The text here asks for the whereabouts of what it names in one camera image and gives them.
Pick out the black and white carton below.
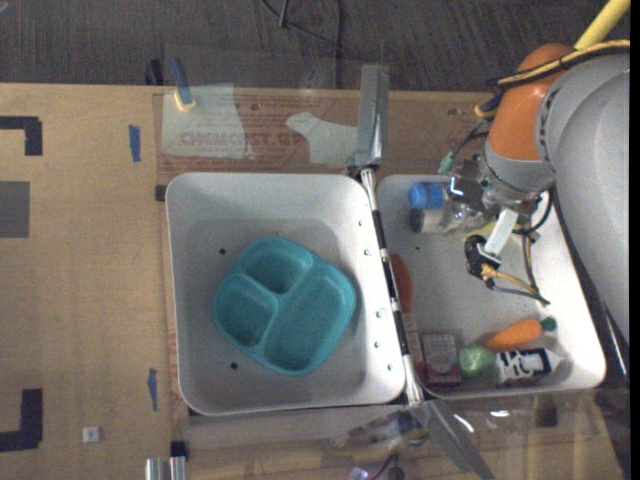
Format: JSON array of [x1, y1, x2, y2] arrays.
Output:
[[494, 347, 565, 388]]

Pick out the blue capped bottle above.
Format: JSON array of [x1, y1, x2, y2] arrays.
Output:
[[407, 181, 447, 211]]

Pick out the black and white thin rod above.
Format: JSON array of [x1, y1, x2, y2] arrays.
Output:
[[359, 167, 426, 405]]

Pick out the brown and red can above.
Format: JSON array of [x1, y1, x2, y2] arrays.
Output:
[[419, 332, 463, 388]]

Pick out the green round toy vegetable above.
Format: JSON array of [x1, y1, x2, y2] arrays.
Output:
[[457, 343, 497, 382]]

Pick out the red sausage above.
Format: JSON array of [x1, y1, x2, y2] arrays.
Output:
[[389, 253, 416, 315]]

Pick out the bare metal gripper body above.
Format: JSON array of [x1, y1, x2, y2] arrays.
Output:
[[446, 159, 503, 221]]

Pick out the white plastic tray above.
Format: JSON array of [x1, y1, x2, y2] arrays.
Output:
[[164, 171, 407, 417], [375, 173, 608, 400]]

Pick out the orange carrot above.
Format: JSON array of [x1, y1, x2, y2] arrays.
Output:
[[483, 316, 558, 354]]

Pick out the clear bottle with dark cap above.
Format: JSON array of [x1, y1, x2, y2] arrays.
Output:
[[409, 206, 482, 236]]

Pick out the teal divided plate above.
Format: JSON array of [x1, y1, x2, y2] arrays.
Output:
[[211, 235, 358, 377]]

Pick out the brown cardboard board red print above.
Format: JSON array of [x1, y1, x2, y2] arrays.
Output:
[[151, 89, 609, 422]]

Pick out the black cylinder on white bracket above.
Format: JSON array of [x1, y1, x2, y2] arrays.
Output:
[[463, 208, 519, 278]]

